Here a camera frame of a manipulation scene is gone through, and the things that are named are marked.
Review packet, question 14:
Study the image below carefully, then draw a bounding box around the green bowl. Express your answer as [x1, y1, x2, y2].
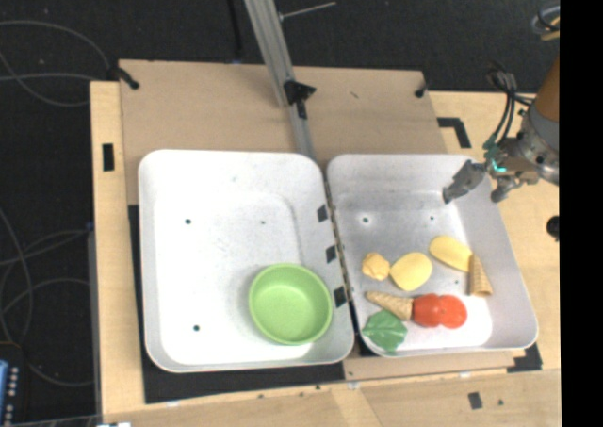
[247, 262, 334, 347]

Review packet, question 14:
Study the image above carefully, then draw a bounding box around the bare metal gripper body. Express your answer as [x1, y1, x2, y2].
[497, 131, 561, 187]

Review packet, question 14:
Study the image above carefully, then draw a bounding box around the green toy lettuce leaf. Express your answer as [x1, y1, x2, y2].
[361, 308, 410, 355]

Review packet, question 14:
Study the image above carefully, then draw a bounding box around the red toy tomato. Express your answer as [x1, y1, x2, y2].
[411, 292, 469, 330]

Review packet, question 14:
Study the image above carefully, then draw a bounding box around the tan ice cream cone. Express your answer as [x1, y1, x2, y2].
[466, 254, 495, 298]
[364, 289, 416, 322]

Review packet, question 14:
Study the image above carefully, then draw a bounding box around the yellow oval toy slice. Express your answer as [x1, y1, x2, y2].
[388, 251, 434, 293]
[428, 234, 474, 273]

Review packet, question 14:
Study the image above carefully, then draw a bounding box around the brown cardboard board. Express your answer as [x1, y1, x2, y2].
[117, 58, 528, 382]

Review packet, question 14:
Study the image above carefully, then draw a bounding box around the small yellow lumpy toy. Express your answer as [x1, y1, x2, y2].
[361, 251, 392, 283]

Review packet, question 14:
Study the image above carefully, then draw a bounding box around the white plastic tray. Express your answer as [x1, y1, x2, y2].
[325, 153, 540, 359]
[137, 148, 356, 374]

